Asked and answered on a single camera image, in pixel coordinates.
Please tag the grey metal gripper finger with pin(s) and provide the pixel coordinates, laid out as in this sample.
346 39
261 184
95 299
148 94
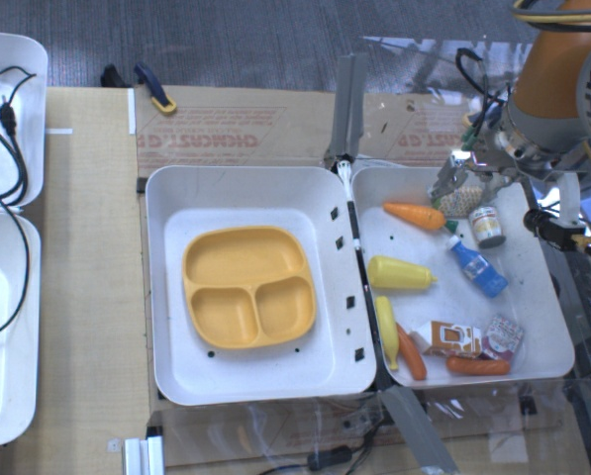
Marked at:
446 183
495 187

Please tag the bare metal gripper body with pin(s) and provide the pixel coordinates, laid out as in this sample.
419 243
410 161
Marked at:
498 159

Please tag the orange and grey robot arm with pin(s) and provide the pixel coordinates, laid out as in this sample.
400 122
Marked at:
552 77

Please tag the yellow corn cob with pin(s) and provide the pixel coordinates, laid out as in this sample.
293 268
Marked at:
461 202

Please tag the small white can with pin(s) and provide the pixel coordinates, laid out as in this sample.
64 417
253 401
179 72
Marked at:
488 228

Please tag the orange carrot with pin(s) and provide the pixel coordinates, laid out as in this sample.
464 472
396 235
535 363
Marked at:
414 215

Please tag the blue bottle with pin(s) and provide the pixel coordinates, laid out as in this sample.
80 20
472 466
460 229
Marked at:
480 267

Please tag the yellow squeeze bottle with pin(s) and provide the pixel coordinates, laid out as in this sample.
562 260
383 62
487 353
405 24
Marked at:
396 272

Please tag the white plastic tray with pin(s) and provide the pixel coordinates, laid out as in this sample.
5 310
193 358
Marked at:
255 374
28 57
13 389
453 310

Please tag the pink and white packet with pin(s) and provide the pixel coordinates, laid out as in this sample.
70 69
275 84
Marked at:
503 338

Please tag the brown and white carton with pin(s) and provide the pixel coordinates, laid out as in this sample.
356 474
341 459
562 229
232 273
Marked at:
448 339

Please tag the yellow banana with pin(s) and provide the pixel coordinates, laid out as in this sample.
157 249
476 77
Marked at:
387 329

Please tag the brown cardboard board red print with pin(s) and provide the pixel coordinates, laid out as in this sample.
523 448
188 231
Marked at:
285 126

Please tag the orange sausage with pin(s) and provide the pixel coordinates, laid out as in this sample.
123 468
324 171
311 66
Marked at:
413 356
478 366

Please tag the yellow divided plate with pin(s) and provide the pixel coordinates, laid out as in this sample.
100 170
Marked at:
248 285

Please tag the black cylinder on white bracket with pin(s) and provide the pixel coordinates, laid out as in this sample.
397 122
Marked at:
547 223

